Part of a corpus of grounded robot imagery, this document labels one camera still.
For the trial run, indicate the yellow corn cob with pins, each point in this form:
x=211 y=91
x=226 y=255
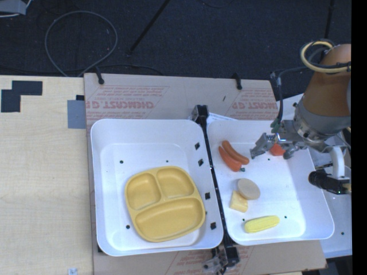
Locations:
x=261 y=224

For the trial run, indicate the orange toy sausage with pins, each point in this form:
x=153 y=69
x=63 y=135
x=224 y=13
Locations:
x=236 y=153

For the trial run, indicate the brown cardboard board red print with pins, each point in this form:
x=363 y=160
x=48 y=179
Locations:
x=172 y=96

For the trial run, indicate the beige round biscuit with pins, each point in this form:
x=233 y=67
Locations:
x=249 y=188

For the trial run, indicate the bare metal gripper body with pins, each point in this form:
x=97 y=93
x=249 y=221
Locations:
x=298 y=136

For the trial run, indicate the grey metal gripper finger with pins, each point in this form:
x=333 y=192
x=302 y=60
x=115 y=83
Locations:
x=290 y=152
x=262 y=146

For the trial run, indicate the orange toy food piece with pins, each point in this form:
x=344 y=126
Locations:
x=277 y=150

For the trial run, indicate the black cylinder on white bracket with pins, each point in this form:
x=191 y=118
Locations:
x=329 y=180

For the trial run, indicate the white printed paper sheet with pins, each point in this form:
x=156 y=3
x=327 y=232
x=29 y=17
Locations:
x=222 y=117

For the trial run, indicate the white plastic tray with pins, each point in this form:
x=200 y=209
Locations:
x=272 y=179
x=114 y=142

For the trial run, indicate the yellow cheese wedge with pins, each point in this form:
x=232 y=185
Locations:
x=238 y=203

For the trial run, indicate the yellow divided plate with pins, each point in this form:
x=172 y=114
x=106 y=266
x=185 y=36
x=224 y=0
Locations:
x=166 y=208

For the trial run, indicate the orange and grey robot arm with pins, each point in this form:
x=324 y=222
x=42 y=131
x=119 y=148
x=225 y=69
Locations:
x=327 y=90

